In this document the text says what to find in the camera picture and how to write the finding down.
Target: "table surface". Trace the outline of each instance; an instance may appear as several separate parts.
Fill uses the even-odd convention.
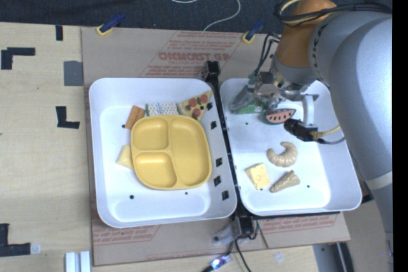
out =
[[[0,258],[0,271],[64,271],[64,254],[91,251],[91,210],[84,88],[64,86],[63,63],[82,61],[80,27],[0,23],[0,49],[35,47],[0,71],[0,223],[9,244],[39,243],[41,252]],[[79,129],[57,128],[56,106]],[[284,260],[278,262],[274,255]],[[246,271],[238,254],[223,271]],[[244,253],[252,271],[317,272],[312,246]],[[92,271],[202,271],[213,257],[92,267]]]

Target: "blue and yellow clamp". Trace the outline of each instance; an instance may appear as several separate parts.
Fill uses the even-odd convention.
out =
[[[110,20],[107,20],[103,25],[96,28],[96,32],[100,36],[106,36],[107,34],[112,32],[113,27],[118,27],[126,18],[125,15],[119,14],[113,16]]]
[[[255,25],[242,36],[242,42],[249,45],[254,41],[255,34],[263,30],[263,20],[258,20]]]

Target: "cardboard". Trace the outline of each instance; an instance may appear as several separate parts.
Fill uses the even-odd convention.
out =
[[[84,27],[85,114],[92,205],[93,264],[152,261],[198,255],[219,255],[212,234],[229,223],[228,218],[204,222],[152,225],[115,229],[105,225],[96,211],[92,138],[88,91],[104,77],[200,77],[206,61],[218,61],[219,81],[246,78],[258,65],[264,35],[246,45],[239,33],[119,29],[101,37],[94,27]],[[267,69],[270,61],[265,62]],[[259,220],[260,236],[245,241],[241,250],[334,243],[350,239],[342,213]]]

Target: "toy pizza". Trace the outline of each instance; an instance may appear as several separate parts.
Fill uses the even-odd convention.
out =
[[[198,121],[204,116],[212,91],[206,91],[198,96],[191,97],[181,103],[177,103],[178,112],[190,116]]]

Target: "yellow dish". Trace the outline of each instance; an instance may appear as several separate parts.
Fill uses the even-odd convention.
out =
[[[191,117],[141,118],[132,127],[131,152],[139,181],[153,189],[198,187],[211,175],[207,136]]]

